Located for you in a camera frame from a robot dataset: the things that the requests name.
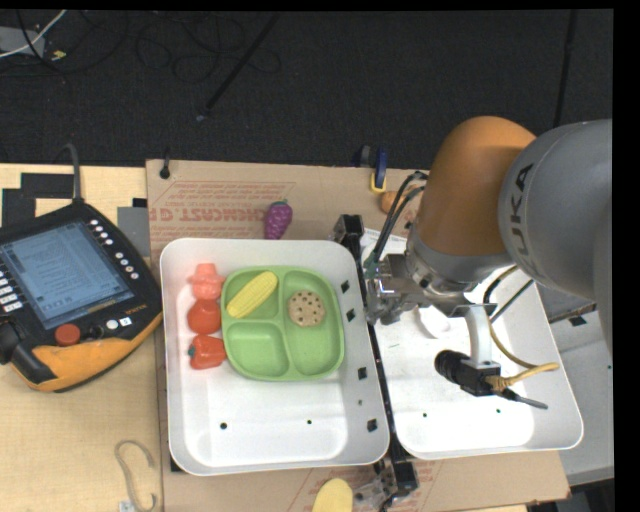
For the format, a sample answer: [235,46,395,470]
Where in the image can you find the brown bread roll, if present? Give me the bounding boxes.
[379,188,407,215]

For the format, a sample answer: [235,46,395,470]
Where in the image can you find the brown cardboard board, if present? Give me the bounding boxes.
[144,158,572,512]

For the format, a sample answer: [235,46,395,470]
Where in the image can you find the red tomato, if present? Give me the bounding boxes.
[186,298,223,336]

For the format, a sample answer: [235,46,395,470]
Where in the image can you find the pink toy figure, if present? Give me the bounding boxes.
[187,262,227,302]

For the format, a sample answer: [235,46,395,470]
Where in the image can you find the green divided plate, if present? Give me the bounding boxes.
[219,265,347,383]

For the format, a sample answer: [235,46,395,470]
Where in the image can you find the thin black rod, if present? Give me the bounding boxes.
[345,233,409,469]

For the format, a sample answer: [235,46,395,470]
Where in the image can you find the yellow corn cob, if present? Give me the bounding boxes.
[225,270,280,320]

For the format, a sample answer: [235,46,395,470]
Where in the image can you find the brown biscuit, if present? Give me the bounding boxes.
[286,289,327,329]

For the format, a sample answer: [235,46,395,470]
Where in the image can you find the white plastic tray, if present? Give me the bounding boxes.
[159,237,392,477]
[357,227,585,461]

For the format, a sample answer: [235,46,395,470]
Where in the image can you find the yellow oval toy food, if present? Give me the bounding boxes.
[311,477,354,512]

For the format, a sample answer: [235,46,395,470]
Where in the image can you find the black cylinder on white bracket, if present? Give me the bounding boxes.
[433,302,503,398]

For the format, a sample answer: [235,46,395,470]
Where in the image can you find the black block with wires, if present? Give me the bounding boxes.
[331,213,365,247]
[370,458,421,507]

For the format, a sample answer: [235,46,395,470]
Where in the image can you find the red bell pepper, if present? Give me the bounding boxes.
[187,334,228,372]

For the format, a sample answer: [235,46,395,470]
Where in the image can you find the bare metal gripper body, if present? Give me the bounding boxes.
[365,252,482,327]

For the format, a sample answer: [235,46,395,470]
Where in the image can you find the purple grapes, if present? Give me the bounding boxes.
[263,199,295,241]

